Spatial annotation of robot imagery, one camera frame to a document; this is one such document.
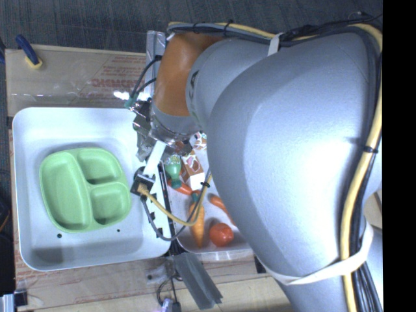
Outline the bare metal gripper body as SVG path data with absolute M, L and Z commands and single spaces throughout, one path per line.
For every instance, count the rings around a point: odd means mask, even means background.
M 137 133 L 137 146 L 152 146 L 156 141 L 173 145 L 196 133 L 196 123 L 191 116 L 167 114 L 152 100 L 136 102 L 132 109 L 136 114 L 133 129 Z

